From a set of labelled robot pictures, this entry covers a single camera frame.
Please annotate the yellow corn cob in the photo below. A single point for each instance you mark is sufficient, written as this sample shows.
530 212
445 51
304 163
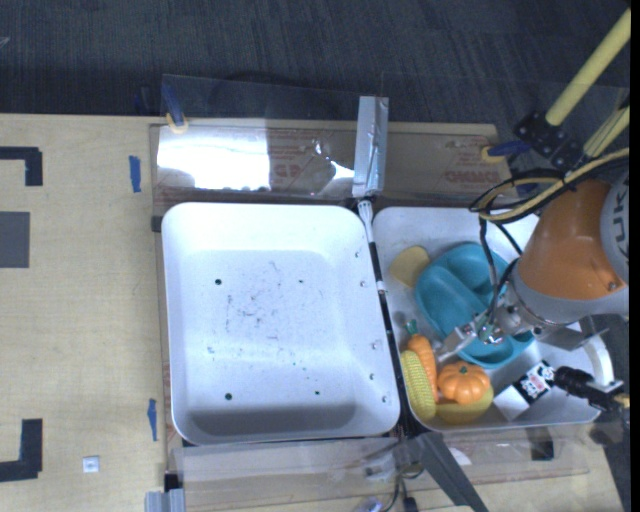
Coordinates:
419 385

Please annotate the yellow round toy fruit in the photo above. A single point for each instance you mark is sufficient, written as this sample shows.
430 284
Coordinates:
465 412

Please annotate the white and black carton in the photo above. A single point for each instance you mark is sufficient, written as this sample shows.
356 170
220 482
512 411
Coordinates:
525 392

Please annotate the yellow toy slice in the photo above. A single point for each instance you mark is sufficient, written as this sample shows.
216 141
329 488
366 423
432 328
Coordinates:
407 266

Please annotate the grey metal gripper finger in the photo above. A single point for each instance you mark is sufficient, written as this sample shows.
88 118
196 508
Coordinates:
456 342
491 338

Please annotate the white plastic tray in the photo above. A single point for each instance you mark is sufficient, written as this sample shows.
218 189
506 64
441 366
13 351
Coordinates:
280 325
440 230

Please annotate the blue divided plate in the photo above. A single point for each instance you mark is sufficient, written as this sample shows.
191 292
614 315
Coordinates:
450 290

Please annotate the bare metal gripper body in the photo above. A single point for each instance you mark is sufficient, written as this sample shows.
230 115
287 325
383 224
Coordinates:
514 316

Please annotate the orange pumpkin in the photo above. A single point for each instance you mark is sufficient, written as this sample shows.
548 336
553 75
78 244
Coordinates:
462 382

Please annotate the orange carrot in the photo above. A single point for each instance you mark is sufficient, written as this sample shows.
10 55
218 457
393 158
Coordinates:
424 352

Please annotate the black cylinder on white bracket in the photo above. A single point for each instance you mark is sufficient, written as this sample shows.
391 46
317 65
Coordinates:
575 380

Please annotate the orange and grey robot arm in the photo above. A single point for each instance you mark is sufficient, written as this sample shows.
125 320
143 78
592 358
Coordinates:
565 250

